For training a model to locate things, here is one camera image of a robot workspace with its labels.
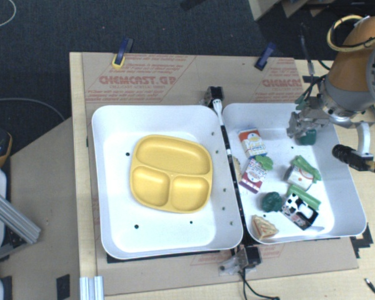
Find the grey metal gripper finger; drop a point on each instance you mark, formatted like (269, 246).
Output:
(305, 130)
(292, 126)

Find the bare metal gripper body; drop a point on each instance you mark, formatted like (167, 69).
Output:
(318, 116)

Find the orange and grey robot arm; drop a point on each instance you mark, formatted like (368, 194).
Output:
(350, 64)

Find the dark green toy broccoli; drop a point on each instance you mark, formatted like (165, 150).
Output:
(272, 202)
(307, 138)

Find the light green toy bean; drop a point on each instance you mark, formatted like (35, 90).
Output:
(307, 167)
(304, 196)

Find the orange and white carton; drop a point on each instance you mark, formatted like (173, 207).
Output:
(252, 143)

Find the light green toy lettuce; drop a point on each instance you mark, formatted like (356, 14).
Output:
(265, 162)

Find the white can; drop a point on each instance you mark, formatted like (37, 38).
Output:
(297, 177)

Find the red and white packet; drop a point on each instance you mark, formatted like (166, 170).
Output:
(253, 177)

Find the tan toy biscuit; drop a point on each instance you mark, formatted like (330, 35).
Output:
(236, 164)

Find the thin black and white rod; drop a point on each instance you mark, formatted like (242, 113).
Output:
(228, 148)

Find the white plastic tray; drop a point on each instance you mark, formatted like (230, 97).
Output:
(175, 230)
(334, 198)

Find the black and white carton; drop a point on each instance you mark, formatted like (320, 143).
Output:
(300, 212)

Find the tan toy pizza slice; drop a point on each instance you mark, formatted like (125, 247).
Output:
(263, 227)

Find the brown cardboard board red print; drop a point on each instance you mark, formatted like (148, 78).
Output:
(175, 77)

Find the yellow divided plate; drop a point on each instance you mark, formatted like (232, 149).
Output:
(170, 173)

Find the black cylinder on white bracket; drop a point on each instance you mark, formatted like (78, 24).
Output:
(362, 136)

